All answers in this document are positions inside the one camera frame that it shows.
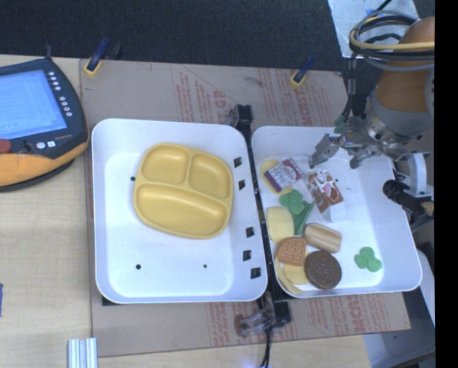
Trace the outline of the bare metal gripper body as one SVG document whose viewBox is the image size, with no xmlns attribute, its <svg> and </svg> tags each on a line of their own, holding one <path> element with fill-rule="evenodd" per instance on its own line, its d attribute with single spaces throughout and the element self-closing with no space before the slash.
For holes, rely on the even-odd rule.
<svg viewBox="0 0 458 368">
<path fill-rule="evenodd" d="M 420 134 L 419 113 L 393 113 L 381 120 L 373 113 L 349 117 L 341 130 L 330 136 L 334 154 L 343 148 L 352 160 L 364 160 L 385 155 L 393 160 L 407 153 L 406 145 Z"/>
</svg>

